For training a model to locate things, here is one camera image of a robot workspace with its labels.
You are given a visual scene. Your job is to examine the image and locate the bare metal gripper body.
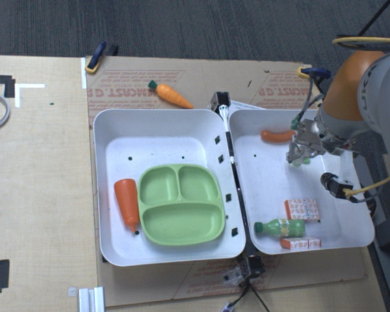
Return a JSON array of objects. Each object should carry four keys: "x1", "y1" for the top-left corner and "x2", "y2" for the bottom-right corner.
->
[{"x1": 291, "y1": 118, "x2": 354, "y2": 156}]

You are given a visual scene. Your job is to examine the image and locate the orange toy sausage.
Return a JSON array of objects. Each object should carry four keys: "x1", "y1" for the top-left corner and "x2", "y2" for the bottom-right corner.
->
[{"x1": 260, "y1": 129, "x2": 296, "y2": 144}]

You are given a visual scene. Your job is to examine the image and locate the white plastic tray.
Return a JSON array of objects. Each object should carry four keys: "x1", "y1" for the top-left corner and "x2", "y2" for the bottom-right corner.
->
[
  {"x1": 93, "y1": 109, "x2": 247, "y2": 267},
  {"x1": 229, "y1": 109, "x2": 376, "y2": 255}
]

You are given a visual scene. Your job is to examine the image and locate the orange and white carton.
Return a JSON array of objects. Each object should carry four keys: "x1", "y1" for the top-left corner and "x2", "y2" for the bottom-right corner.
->
[
  {"x1": 279, "y1": 236, "x2": 322, "y2": 250},
  {"x1": 284, "y1": 198, "x2": 321, "y2": 222}
]

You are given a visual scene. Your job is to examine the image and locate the thin black and white rod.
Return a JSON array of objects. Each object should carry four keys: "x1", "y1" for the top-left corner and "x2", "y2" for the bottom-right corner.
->
[{"x1": 219, "y1": 105, "x2": 252, "y2": 259}]

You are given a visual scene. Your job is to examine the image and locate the green plastic bottle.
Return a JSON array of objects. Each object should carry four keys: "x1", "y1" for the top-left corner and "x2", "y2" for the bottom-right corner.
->
[{"x1": 253, "y1": 218, "x2": 306, "y2": 239}]

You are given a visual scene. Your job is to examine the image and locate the brown cardboard board, red print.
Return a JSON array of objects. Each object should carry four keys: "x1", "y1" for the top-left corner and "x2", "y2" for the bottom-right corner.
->
[{"x1": 86, "y1": 56, "x2": 368, "y2": 307}]

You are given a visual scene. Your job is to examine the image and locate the green divided plate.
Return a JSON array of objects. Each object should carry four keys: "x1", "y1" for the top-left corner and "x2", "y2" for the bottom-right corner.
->
[{"x1": 137, "y1": 163, "x2": 227, "y2": 246}]

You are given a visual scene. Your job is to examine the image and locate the orange toy carrot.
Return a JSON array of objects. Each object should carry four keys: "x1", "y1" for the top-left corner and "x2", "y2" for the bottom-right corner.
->
[{"x1": 148, "y1": 79, "x2": 194, "y2": 110}]

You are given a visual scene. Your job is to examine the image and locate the black cylinder on white bracket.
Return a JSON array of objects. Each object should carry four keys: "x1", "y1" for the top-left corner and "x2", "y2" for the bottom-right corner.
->
[{"x1": 320, "y1": 149, "x2": 357, "y2": 201}]

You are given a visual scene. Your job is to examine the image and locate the black block with thin wires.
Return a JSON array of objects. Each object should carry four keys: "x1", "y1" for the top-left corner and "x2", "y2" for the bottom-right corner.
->
[
  {"x1": 210, "y1": 91, "x2": 231, "y2": 112},
  {"x1": 223, "y1": 255, "x2": 267, "y2": 286}
]

